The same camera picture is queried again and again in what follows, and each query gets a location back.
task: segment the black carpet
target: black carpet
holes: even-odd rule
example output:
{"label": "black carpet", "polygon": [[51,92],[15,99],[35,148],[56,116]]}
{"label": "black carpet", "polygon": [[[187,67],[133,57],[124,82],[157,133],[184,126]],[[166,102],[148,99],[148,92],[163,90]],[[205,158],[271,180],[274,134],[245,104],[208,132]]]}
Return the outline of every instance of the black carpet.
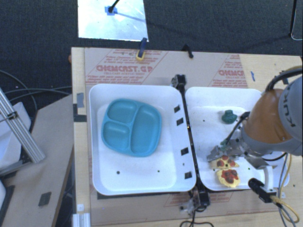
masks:
{"label": "black carpet", "polygon": [[[147,48],[178,51],[188,44],[201,52],[302,55],[302,41],[288,36],[293,1],[144,0]],[[298,0],[295,38],[302,38],[302,15],[303,0]],[[71,47],[138,48],[137,42],[80,39],[77,27],[77,0],[0,0],[0,70],[30,88],[70,86]],[[0,87],[4,92],[22,88],[3,73]],[[37,108],[61,97],[35,95]],[[22,101],[34,116],[31,98]]]}

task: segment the blue and yellow clamp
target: blue and yellow clamp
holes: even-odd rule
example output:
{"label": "blue and yellow clamp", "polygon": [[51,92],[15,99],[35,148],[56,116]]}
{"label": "blue and yellow clamp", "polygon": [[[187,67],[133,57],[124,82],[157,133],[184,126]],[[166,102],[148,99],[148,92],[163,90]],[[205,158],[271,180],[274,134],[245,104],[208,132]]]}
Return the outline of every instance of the blue and yellow clamp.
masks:
{"label": "blue and yellow clamp", "polygon": [[136,55],[136,59],[138,61],[143,61],[144,59],[146,43],[147,43],[147,38],[143,38],[139,44],[139,50]]}

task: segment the blue plate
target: blue plate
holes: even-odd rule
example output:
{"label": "blue plate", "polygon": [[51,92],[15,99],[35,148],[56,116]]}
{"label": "blue plate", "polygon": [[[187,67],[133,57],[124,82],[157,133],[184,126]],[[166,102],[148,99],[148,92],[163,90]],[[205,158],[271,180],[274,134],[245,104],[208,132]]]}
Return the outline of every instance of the blue plate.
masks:
{"label": "blue plate", "polygon": [[151,155],[158,146],[162,118],[145,103],[117,99],[108,106],[102,122],[104,144],[120,153],[136,157]]}

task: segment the toy pizza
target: toy pizza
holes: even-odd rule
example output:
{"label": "toy pizza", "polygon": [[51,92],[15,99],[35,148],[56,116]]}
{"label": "toy pizza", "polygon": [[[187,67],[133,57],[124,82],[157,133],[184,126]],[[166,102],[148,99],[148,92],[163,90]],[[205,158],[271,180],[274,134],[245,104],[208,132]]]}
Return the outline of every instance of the toy pizza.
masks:
{"label": "toy pizza", "polygon": [[221,158],[212,161],[211,167],[219,169],[229,169],[232,167],[239,167],[239,165],[234,160],[230,159],[229,156],[222,156]]}
{"label": "toy pizza", "polygon": [[227,187],[236,187],[240,183],[240,179],[236,170],[219,170],[216,172],[220,183]]}

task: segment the metal plate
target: metal plate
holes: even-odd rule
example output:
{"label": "metal plate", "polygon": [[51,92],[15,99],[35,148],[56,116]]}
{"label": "metal plate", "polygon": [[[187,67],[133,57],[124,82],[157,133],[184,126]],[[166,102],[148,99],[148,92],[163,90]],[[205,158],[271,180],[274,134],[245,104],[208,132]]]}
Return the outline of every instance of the metal plate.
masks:
{"label": "metal plate", "polygon": [[117,13],[108,15],[105,7],[115,0],[78,0],[80,38],[141,41],[148,39],[143,0],[120,0]]}

